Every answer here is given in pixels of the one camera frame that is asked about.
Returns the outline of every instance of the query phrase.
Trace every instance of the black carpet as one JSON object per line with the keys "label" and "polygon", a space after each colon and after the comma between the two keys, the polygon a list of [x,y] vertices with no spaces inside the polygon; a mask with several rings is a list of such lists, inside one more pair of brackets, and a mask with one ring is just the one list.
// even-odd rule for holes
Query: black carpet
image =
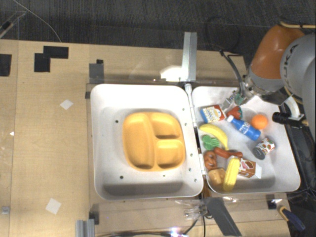
{"label": "black carpet", "polygon": [[[316,0],[17,0],[47,21],[63,42],[182,48],[185,31],[198,33],[198,48],[208,45],[205,27],[233,51],[253,52],[280,17],[315,24]],[[0,21],[16,10],[0,0]],[[214,16],[221,20],[210,20]],[[8,39],[58,41],[43,22],[28,13]]]}

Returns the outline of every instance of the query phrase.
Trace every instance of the cable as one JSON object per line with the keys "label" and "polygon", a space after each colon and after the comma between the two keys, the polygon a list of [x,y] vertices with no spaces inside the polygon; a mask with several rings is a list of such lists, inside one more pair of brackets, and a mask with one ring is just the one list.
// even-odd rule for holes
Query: cable
{"label": "cable", "polygon": [[[220,24],[220,25],[222,25],[222,26],[232,26],[234,29],[234,33],[232,33],[231,35],[235,35],[235,37],[236,37],[236,40],[233,42],[233,44],[231,44],[229,47],[225,47],[225,46],[222,46],[222,45],[220,45],[220,44],[218,44],[218,43],[213,43],[212,41],[211,41],[211,36],[210,36],[210,29],[209,29],[209,26],[210,25],[216,25],[216,22],[217,21],[221,21],[221,20],[223,20],[224,21],[224,23],[218,23],[218,24]],[[215,34],[215,32],[214,32],[214,30],[217,30],[218,28],[216,28],[216,29],[211,29],[211,30],[213,30],[212,31],[212,36],[215,38],[215,37],[217,37],[217,35],[218,34]],[[223,16],[219,16],[219,15],[216,15],[216,16],[212,16],[212,17],[210,17],[207,21],[206,21],[206,23],[205,23],[205,36],[206,36],[206,41],[207,41],[207,44],[208,44],[208,46],[210,47],[210,48],[214,48],[214,49],[216,49],[217,51],[219,51],[219,50],[223,50],[223,51],[227,51],[227,52],[230,52],[230,53],[235,53],[233,50],[237,47],[237,45],[238,45],[238,42],[239,42],[239,38],[240,38],[240,33],[239,33],[239,29],[238,29],[238,27],[233,23],[233,21],[231,21],[230,19],[228,19],[228,18],[226,18],[226,17],[223,17]]]}
{"label": "cable", "polygon": [[316,28],[316,25],[296,25],[296,24],[288,24],[288,23],[285,23],[283,21],[280,21],[279,22],[280,25],[284,26],[284,27],[287,27],[287,28],[303,28],[303,29],[315,29]]}
{"label": "cable", "polygon": [[295,97],[289,90],[287,87],[284,87],[286,93],[289,95],[289,96],[292,96],[292,98],[295,100],[295,102],[297,102],[298,104],[300,105],[303,105],[303,102],[299,99],[297,99],[297,97]]}
{"label": "cable", "polygon": [[170,237],[170,233],[168,232],[124,232],[120,234],[99,235],[97,237],[133,237],[140,235],[157,235],[162,237]]}
{"label": "cable", "polygon": [[188,229],[186,229],[186,230],[183,232],[184,235],[186,235],[186,234],[196,225],[198,219],[199,219],[199,218],[197,218],[197,219],[193,222],[193,224],[192,224]]}
{"label": "cable", "polygon": [[34,15],[34,16],[36,16],[39,20],[41,20],[42,22],[44,22],[44,23],[54,32],[54,34],[57,36],[58,40],[59,40],[60,42],[62,42],[61,39],[60,39],[60,37],[59,37],[59,35],[56,33],[56,31],[54,30],[54,28],[53,28],[50,24],[48,24],[45,20],[43,20],[41,17],[37,16],[34,12],[30,11],[30,10],[27,9],[25,6],[23,6],[22,4],[20,4],[17,0],[12,0],[12,1],[14,1],[14,2],[17,3],[19,6],[21,6],[21,7],[24,8],[24,9],[26,9],[29,13],[31,13],[31,14]]}
{"label": "cable", "polygon": [[243,81],[242,81],[242,78],[240,76],[240,73],[236,67],[236,65],[234,64],[234,62],[232,61],[232,59],[230,58],[230,56],[236,56],[236,55],[228,55],[226,56],[224,51],[223,50],[220,50],[219,51],[221,53],[221,55],[229,62],[229,64],[231,65],[233,71],[234,71],[234,74],[238,80],[238,83],[239,83],[239,94],[241,97],[244,97],[245,96],[245,87],[244,87],[244,84],[243,84]]}
{"label": "cable", "polygon": [[203,220],[203,237],[205,237],[205,235],[206,235],[206,225],[205,225],[204,216],[202,216],[202,220]]}

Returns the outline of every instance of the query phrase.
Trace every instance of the white plastic tray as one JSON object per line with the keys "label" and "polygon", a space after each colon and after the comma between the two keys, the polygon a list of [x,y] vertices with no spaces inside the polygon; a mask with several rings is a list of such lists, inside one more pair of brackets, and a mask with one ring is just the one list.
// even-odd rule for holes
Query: white plastic tray
{"label": "white plastic tray", "polygon": [[[144,172],[124,155],[122,125],[136,112],[163,112],[180,123],[186,147],[184,163],[175,169]],[[203,178],[190,106],[176,86],[100,84],[91,92],[95,189],[104,199],[193,197]]]}
{"label": "white plastic tray", "polygon": [[[223,100],[229,97],[233,90],[236,90],[236,88],[204,86],[193,90],[192,98],[198,126],[204,123],[199,114],[201,107],[223,103]],[[220,127],[227,134],[229,149],[241,151],[245,159],[255,161],[262,167],[262,178],[238,176],[236,185],[229,194],[291,192],[298,189],[300,186],[300,175],[285,127],[273,122],[271,119],[274,112],[279,112],[278,106],[264,102],[255,96],[248,103],[242,105],[241,109],[243,111],[243,120],[248,122],[256,114],[265,114],[268,117],[268,126],[261,131],[261,136],[257,141],[252,141],[241,134],[234,128],[233,124],[226,120],[213,124]],[[201,130],[198,133],[200,139],[206,134]],[[267,136],[275,142],[276,149],[267,155],[264,160],[259,160],[251,151],[260,142],[260,139]],[[202,152],[206,151],[202,142],[201,149]],[[217,161],[219,167],[225,167],[226,159],[217,157]],[[221,194],[226,193],[221,187],[212,187],[212,189]]]}

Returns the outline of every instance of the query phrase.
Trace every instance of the black cable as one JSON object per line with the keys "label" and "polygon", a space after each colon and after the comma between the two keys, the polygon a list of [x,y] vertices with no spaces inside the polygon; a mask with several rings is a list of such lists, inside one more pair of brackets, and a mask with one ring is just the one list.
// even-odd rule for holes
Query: black cable
{"label": "black cable", "polygon": [[203,220],[203,237],[205,237],[205,235],[206,235],[206,225],[205,225],[204,216],[202,216],[202,220]]}
{"label": "black cable", "polygon": [[238,80],[238,83],[239,83],[239,94],[241,95],[241,97],[244,97],[245,89],[244,89],[244,84],[243,84],[242,78],[240,76],[238,68],[236,67],[236,65],[234,64],[232,59],[230,58],[230,56],[236,56],[236,55],[228,55],[228,56],[226,56],[223,50],[220,50],[219,52],[228,61],[228,63],[231,65],[231,67],[232,67],[232,69],[234,71],[234,74],[235,74],[235,76],[236,76],[236,78]]}
{"label": "black cable", "polygon": [[98,237],[133,237],[139,235],[157,235],[162,237],[170,237],[169,232],[123,232],[120,234],[108,234],[108,235],[101,235]]}
{"label": "black cable", "polygon": [[186,230],[183,232],[184,235],[186,235],[197,223],[198,218],[193,222],[193,224]]}
{"label": "black cable", "polygon": [[[233,44],[231,44],[230,46],[222,46],[219,43],[214,43],[214,41],[211,41],[209,26],[211,24],[215,25],[216,21],[220,21],[220,20],[226,21],[228,24],[221,23],[222,27],[219,27],[217,29],[222,30],[223,26],[232,26],[235,29],[236,41],[233,42]],[[212,32],[211,34],[214,38],[217,37],[217,35],[218,35],[215,32]],[[236,52],[234,52],[234,49],[237,47],[237,45],[239,43],[240,33],[239,33],[238,27],[234,24],[233,21],[231,21],[230,19],[228,19],[226,17],[216,15],[216,16],[210,17],[206,21],[206,23],[205,23],[205,37],[206,37],[207,45],[209,46],[209,48],[215,49],[216,51],[223,50],[223,51],[227,51],[230,53],[236,53]]]}

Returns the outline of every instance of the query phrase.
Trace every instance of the toy orange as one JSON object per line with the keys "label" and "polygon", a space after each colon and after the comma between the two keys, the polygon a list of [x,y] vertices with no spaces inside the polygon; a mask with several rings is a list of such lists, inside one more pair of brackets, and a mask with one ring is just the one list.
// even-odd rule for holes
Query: toy orange
{"label": "toy orange", "polygon": [[251,125],[258,129],[264,129],[268,124],[268,118],[262,114],[255,115],[251,120]]}

